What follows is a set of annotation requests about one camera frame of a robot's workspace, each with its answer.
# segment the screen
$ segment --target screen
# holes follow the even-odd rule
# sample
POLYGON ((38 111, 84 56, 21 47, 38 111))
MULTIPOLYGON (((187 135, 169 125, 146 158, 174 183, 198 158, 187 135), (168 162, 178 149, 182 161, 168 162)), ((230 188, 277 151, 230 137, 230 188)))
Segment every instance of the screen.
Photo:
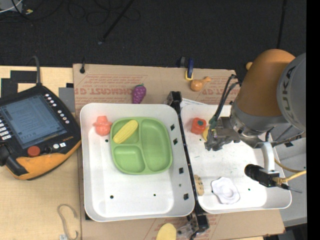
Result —
POLYGON ((23 149, 67 132, 42 95, 0 106, 0 113, 23 149))

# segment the yellow corn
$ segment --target yellow corn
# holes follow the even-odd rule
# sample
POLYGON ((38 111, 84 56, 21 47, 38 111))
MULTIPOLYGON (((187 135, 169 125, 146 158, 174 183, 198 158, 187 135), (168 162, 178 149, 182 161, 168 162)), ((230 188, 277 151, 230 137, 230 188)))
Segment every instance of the yellow corn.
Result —
POLYGON ((138 129, 138 121, 130 120, 114 135, 113 141, 117 144, 125 142, 138 129))

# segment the green tray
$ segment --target green tray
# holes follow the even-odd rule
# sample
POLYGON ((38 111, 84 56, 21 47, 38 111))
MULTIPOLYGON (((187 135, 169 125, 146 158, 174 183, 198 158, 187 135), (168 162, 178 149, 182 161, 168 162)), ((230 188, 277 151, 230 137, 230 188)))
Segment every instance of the green tray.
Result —
POLYGON ((173 161, 170 137, 166 126, 152 117, 125 117, 112 123, 110 146, 115 166, 126 174, 162 173, 173 161), (130 120, 137 120, 138 129, 123 143, 114 135, 130 120))

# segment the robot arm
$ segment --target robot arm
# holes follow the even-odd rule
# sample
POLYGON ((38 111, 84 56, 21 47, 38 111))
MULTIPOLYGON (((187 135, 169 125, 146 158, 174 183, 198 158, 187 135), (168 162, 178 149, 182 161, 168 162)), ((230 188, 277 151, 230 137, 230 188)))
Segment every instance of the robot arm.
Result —
POLYGON ((217 151, 232 141, 261 148, 264 168, 249 164, 245 174, 266 187, 276 186, 273 179, 279 173, 274 168, 273 147, 306 132, 306 53, 294 57, 280 49, 264 51, 249 68, 229 117, 219 117, 223 100, 226 97, 222 96, 209 121, 205 148, 217 151), (259 138, 263 134, 265 141, 259 138))

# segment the emergency stop button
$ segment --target emergency stop button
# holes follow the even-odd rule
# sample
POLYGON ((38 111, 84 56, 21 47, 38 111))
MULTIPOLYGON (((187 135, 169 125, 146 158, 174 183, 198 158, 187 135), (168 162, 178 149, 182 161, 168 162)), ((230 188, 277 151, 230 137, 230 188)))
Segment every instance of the emergency stop button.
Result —
POLYGON ((27 149, 28 156, 35 158, 40 155, 40 148, 38 146, 31 146, 27 149))

